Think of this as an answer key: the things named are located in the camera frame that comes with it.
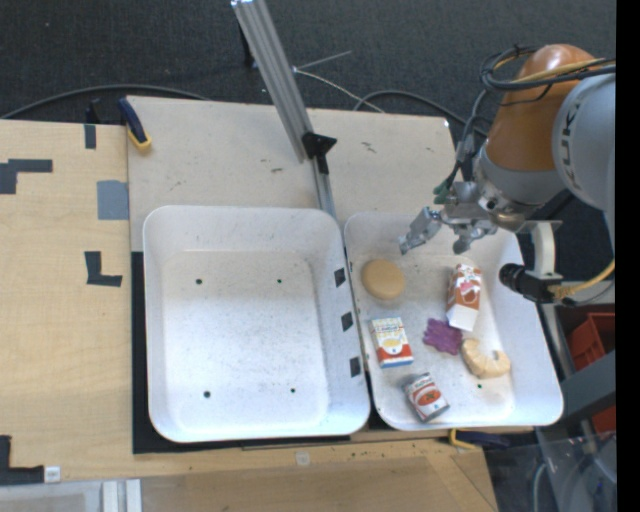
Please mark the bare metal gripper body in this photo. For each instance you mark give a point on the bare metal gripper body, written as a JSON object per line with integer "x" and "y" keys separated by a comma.
{"x": 475, "y": 207}

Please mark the white plastic tray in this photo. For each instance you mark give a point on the white plastic tray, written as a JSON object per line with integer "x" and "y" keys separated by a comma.
{"x": 435, "y": 400}
{"x": 250, "y": 325}

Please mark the purple grapes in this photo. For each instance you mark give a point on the purple grapes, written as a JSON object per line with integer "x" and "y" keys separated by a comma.
{"x": 442, "y": 337}

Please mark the black cylinder on white bracket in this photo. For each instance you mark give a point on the black cylinder on white bracket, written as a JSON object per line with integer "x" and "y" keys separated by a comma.
{"x": 530, "y": 284}

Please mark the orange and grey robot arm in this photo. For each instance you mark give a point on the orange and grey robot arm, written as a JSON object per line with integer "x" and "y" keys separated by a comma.
{"x": 530, "y": 135}

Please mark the white and red packet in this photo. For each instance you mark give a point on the white and red packet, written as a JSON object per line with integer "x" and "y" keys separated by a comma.
{"x": 391, "y": 342}

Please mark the beige croissant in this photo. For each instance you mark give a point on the beige croissant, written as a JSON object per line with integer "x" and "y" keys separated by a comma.
{"x": 482, "y": 362}

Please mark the tan round bread bun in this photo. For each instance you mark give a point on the tan round bread bun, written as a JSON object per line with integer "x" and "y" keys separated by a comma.
{"x": 383, "y": 279}

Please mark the orange and white carton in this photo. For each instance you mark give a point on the orange and white carton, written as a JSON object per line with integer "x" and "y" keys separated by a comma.
{"x": 465, "y": 297}

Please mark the red and white can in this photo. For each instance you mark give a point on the red and white can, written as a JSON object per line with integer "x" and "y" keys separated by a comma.
{"x": 426, "y": 397}

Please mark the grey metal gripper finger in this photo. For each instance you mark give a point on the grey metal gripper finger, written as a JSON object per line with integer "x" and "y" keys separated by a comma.
{"x": 467, "y": 240}
{"x": 420, "y": 231}

